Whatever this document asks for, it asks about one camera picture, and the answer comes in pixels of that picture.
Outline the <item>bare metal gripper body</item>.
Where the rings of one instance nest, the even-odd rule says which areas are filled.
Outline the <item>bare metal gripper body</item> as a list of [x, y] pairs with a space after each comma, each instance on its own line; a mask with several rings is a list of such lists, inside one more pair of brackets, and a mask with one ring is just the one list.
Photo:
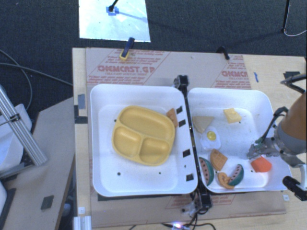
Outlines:
[[277, 157], [289, 155], [288, 151], [285, 143], [279, 138], [259, 138], [257, 140], [257, 154]]

